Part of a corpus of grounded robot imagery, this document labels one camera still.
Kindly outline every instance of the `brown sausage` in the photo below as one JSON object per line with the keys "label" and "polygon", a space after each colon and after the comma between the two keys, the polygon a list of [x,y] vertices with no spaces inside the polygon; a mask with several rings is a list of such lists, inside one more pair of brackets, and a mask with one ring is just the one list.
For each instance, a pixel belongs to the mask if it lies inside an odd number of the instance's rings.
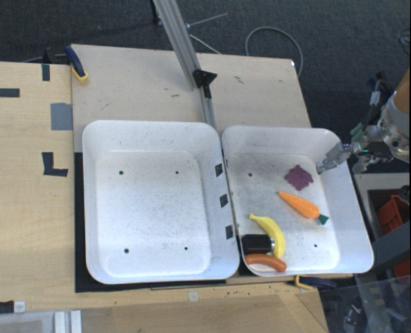
{"label": "brown sausage", "polygon": [[279,258],[266,254],[247,254],[245,256],[247,264],[264,264],[276,271],[283,273],[287,269],[287,264]]}

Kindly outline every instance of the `gray cable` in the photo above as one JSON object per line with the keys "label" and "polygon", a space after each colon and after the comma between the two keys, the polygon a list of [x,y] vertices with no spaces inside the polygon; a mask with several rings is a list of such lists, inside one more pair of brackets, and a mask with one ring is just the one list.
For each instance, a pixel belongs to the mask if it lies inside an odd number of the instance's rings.
{"label": "gray cable", "polygon": [[248,53],[248,42],[250,41],[250,38],[259,31],[262,30],[269,30],[269,31],[275,31],[275,32],[279,32],[283,35],[285,35],[289,40],[291,40],[291,42],[293,42],[293,44],[295,45],[297,51],[299,52],[299,58],[300,58],[300,63],[299,63],[299,71],[297,72],[297,77],[301,76],[301,72],[302,72],[302,67],[304,66],[304,55],[302,54],[302,50],[301,47],[298,45],[298,43],[296,42],[296,40],[290,36],[287,32],[277,28],[277,27],[271,27],[271,26],[262,26],[262,27],[258,27],[255,28],[252,32],[249,33],[249,35],[247,36],[247,39],[245,40],[245,55],[249,56]]}

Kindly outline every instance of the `yellow banana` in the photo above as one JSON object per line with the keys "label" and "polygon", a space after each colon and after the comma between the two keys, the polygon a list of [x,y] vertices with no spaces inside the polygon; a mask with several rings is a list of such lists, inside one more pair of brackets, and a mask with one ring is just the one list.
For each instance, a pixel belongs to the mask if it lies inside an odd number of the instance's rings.
{"label": "yellow banana", "polygon": [[267,235],[274,241],[273,255],[276,258],[280,258],[283,255],[284,250],[286,249],[286,239],[283,236],[281,228],[277,223],[266,216],[255,216],[250,214],[250,219],[256,221],[263,230],[267,232]]}

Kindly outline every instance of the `white tray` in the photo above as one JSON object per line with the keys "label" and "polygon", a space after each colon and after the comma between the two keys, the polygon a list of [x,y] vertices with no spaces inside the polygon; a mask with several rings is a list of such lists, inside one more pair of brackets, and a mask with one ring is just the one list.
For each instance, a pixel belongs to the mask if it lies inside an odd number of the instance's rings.
{"label": "white tray", "polygon": [[239,255],[216,130],[198,122],[95,121],[82,147],[93,278],[123,284],[234,274]]}
{"label": "white tray", "polygon": [[[251,265],[260,276],[363,273],[374,261],[347,163],[318,175],[315,163],[339,138],[316,128],[232,126],[222,135],[227,177],[239,237],[265,234],[249,213],[269,216],[286,238],[284,273]],[[296,165],[313,183],[297,191],[284,176]],[[285,191],[314,202],[329,217],[325,225],[304,218],[283,201]]]}

